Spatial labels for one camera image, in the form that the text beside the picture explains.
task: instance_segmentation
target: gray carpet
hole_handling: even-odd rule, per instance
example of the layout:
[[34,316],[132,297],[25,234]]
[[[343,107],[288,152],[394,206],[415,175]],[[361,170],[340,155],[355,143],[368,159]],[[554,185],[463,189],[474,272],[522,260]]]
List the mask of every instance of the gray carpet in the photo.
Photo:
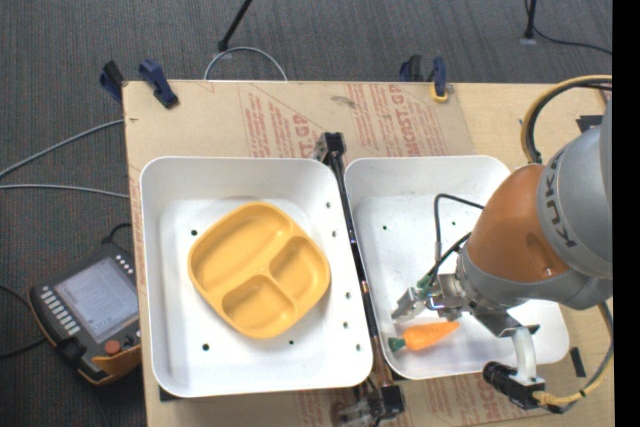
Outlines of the gray carpet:
[[[110,60],[128,79],[140,78],[145,58],[170,79],[202,78],[243,1],[0,0],[0,186],[128,193],[122,125],[2,170],[121,117],[98,82]],[[442,56],[449,82],[557,83],[612,73],[612,4],[538,0],[534,44],[523,44],[525,0],[253,0],[229,46],[266,52],[290,80],[397,81],[402,62],[417,53],[427,67]],[[229,55],[209,78],[281,78],[257,52]],[[25,296],[129,217],[122,198],[0,189],[0,284]],[[131,249],[129,230],[116,240]],[[38,336],[29,310],[0,290],[0,353]],[[144,424],[139,371],[92,389],[48,344],[0,360],[2,426]]]

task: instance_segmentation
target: table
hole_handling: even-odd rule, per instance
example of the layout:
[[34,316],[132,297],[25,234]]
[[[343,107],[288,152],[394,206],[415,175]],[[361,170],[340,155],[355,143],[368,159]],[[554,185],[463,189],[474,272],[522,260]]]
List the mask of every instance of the table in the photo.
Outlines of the table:
[[[179,103],[165,109],[142,81],[123,88],[127,158],[134,228],[143,372],[151,427],[217,424],[329,427],[328,405],[350,390],[160,400],[149,355],[139,177],[159,156],[308,157],[318,136],[342,132],[347,161],[361,157],[490,155],[509,169],[526,163],[520,123],[550,84],[450,84],[447,102],[436,101],[429,83],[169,81]],[[579,135],[576,118],[604,112],[594,90],[570,90],[547,105],[536,125],[543,160]],[[597,309],[562,309],[587,375],[600,363],[608,335]],[[539,366],[547,389],[570,394],[584,384],[570,358]],[[532,425],[613,426],[614,379],[564,415],[525,412],[479,374],[401,382],[408,410],[384,425],[457,427],[493,422]]]

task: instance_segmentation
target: yellow plate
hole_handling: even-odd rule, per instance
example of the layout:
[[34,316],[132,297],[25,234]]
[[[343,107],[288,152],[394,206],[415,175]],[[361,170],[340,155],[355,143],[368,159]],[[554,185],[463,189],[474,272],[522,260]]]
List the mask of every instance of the yellow plate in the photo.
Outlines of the yellow plate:
[[256,201],[227,214],[196,240],[189,277],[240,333],[271,338],[320,300],[331,272],[326,256],[289,215]]

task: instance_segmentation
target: white tray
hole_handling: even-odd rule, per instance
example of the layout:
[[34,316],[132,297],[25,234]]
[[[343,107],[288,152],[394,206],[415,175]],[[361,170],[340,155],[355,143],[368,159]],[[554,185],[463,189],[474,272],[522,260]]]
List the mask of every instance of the white tray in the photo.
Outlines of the white tray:
[[[393,353],[389,336],[401,336],[412,324],[438,318],[426,310],[411,322],[396,323],[397,300],[434,264],[433,201],[437,194],[461,196],[484,205],[509,175],[498,160],[485,156],[359,159],[345,171],[354,228],[389,366],[408,379],[426,379],[482,371],[489,361],[515,366],[511,339],[495,338],[476,319],[464,314],[460,327],[429,349]],[[470,232],[480,210],[440,200],[442,250]],[[452,254],[441,272],[455,270]],[[569,335],[556,303],[531,300],[510,313],[524,325],[540,324],[533,336],[537,362],[553,363],[569,349]]]
[[[162,157],[140,178],[151,361],[178,397],[354,386],[373,363],[360,285],[332,171],[312,159]],[[289,214],[329,260],[331,284],[286,332],[248,338],[189,279],[196,236],[248,201]]]

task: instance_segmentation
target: orange toy carrot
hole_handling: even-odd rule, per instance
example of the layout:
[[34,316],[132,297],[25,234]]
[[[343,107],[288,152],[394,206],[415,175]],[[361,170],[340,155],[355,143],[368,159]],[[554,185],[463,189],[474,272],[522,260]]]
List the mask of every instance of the orange toy carrot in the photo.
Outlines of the orange toy carrot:
[[459,326],[460,323],[456,320],[411,326],[402,334],[402,338],[389,337],[389,348],[392,352],[396,352],[404,346],[412,351],[424,349],[453,333]]

